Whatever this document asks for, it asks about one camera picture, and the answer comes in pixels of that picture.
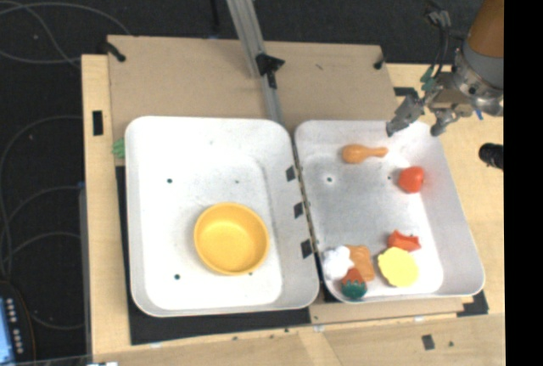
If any brown cardboard board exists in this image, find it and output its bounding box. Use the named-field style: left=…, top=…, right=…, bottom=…
left=105, top=34, right=467, bottom=325

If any orange toy chicken drumstick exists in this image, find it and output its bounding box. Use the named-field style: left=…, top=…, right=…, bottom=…
left=341, top=143, right=389, bottom=165

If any red-orange toy crab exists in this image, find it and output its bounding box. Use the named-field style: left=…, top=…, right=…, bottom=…
left=386, top=228, right=423, bottom=254

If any yellow bowl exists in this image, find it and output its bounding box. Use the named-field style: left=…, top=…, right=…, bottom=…
left=193, top=201, right=272, bottom=277

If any red toy pepper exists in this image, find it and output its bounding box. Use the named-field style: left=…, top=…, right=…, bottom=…
left=396, top=165, right=426, bottom=194

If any red strawberry with green leaves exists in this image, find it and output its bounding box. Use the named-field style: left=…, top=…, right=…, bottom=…
left=339, top=267, right=369, bottom=301

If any white toy cauliflower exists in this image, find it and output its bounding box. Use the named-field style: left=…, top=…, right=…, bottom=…
left=322, top=245, right=354, bottom=282

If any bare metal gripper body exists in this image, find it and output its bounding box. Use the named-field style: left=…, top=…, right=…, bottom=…
left=423, top=65, right=505, bottom=118

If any yellow toy biscuit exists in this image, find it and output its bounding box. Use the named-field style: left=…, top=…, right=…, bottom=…
left=377, top=245, right=421, bottom=289

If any tan toy bread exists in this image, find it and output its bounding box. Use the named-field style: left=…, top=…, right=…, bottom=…
left=345, top=244, right=377, bottom=283

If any white plastic tray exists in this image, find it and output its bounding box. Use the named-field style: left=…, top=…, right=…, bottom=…
left=123, top=114, right=321, bottom=318
left=293, top=119, right=486, bottom=305

